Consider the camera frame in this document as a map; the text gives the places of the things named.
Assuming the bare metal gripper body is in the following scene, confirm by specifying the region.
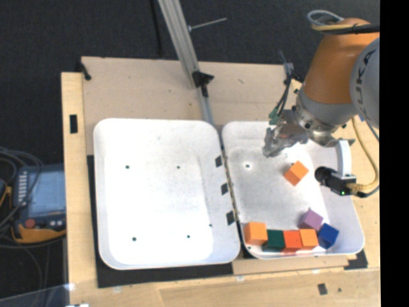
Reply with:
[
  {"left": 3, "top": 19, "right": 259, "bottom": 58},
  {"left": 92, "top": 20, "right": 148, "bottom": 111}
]
[{"left": 275, "top": 106, "right": 344, "bottom": 148}]

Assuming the white plastic tray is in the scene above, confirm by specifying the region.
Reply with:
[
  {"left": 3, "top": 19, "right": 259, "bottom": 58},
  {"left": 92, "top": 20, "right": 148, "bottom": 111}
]
[
  {"left": 220, "top": 120, "right": 366, "bottom": 260},
  {"left": 93, "top": 117, "right": 242, "bottom": 271}
]

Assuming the purple cube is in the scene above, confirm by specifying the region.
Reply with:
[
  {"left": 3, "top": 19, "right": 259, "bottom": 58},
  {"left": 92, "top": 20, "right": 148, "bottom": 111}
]
[{"left": 298, "top": 209, "right": 325, "bottom": 232}]

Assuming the green cube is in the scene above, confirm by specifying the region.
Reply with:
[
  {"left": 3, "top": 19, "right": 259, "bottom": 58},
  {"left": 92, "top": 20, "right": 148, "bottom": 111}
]
[{"left": 262, "top": 229, "right": 286, "bottom": 253}]

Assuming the dark orange cube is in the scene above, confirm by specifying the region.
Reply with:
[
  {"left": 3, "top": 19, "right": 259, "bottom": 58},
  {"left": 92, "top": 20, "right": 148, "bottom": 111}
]
[{"left": 282, "top": 230, "right": 303, "bottom": 251}]

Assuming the blue cube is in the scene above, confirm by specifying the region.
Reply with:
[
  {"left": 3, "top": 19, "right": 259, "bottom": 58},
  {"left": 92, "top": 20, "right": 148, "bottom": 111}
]
[{"left": 317, "top": 223, "right": 340, "bottom": 250}]

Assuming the brown cardboard board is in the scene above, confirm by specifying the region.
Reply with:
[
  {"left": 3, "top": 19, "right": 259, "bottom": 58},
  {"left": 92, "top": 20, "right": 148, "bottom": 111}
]
[{"left": 81, "top": 55, "right": 359, "bottom": 276}]

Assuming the black cylinder on white bracket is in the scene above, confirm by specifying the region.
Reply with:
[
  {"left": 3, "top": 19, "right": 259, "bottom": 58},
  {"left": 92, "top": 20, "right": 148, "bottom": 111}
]
[{"left": 314, "top": 139, "right": 357, "bottom": 197}]

